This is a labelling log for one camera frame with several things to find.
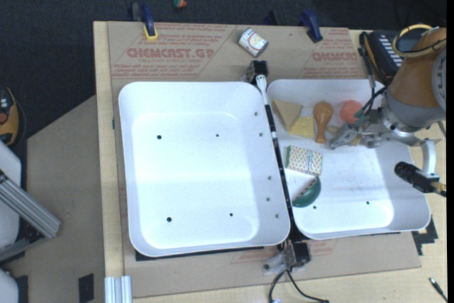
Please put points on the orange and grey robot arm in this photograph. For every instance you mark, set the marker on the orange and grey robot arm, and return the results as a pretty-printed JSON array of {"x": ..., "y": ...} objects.
[{"x": 415, "y": 81}]

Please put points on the white triangular slice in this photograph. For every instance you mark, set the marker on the white triangular slice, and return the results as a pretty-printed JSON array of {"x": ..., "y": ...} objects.
[{"x": 298, "y": 184}]

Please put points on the red and green toy strawberry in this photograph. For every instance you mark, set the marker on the red and green toy strawberry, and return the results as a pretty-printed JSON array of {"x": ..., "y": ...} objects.
[{"x": 179, "y": 1}]

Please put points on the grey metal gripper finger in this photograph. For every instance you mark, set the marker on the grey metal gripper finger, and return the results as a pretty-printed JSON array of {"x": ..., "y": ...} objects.
[
  {"x": 343, "y": 137},
  {"x": 372, "y": 142}
]

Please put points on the black cylinder on white bracket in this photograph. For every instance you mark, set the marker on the black cylinder on white bracket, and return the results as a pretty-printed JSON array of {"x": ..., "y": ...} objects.
[{"x": 416, "y": 175}]

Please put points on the yellow cheese wedge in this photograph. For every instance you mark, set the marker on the yellow cheese wedge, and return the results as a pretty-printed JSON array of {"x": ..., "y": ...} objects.
[{"x": 304, "y": 127}]

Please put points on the orange peach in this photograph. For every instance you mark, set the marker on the orange peach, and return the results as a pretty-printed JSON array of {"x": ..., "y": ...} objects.
[{"x": 349, "y": 110}]

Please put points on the brown cardboard board red print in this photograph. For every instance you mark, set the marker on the brown cardboard board red print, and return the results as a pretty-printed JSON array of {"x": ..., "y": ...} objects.
[{"x": 177, "y": 56}]

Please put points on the brown chicken drumstick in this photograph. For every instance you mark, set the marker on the brown chicken drumstick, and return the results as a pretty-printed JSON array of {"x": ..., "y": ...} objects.
[{"x": 322, "y": 119}]

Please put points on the small beige piece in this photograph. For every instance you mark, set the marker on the small beige piece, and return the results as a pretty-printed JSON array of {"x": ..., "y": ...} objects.
[{"x": 332, "y": 130}]

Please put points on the tan bread slice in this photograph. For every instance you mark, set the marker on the tan bread slice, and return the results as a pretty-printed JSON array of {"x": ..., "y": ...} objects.
[{"x": 288, "y": 111}]

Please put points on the patterned white and green carton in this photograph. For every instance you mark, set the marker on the patterned white and green carton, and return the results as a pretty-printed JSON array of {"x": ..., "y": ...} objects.
[{"x": 305, "y": 159}]

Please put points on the small white can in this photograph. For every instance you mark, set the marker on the small white can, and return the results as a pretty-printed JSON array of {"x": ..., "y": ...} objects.
[{"x": 253, "y": 42}]

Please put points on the green bowl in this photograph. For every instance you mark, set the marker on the green bowl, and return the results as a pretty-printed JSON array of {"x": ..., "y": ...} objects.
[{"x": 312, "y": 195}]

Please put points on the thin black and white rod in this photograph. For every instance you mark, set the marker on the thin black and white rod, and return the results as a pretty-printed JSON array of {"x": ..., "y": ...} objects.
[{"x": 272, "y": 124}]

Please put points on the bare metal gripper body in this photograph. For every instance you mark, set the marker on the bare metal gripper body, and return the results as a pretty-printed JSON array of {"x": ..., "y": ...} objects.
[{"x": 388, "y": 127}]

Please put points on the white plastic tray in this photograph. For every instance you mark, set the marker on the white plastic tray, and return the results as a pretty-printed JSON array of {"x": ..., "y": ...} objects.
[
  {"x": 198, "y": 170},
  {"x": 354, "y": 195}
]

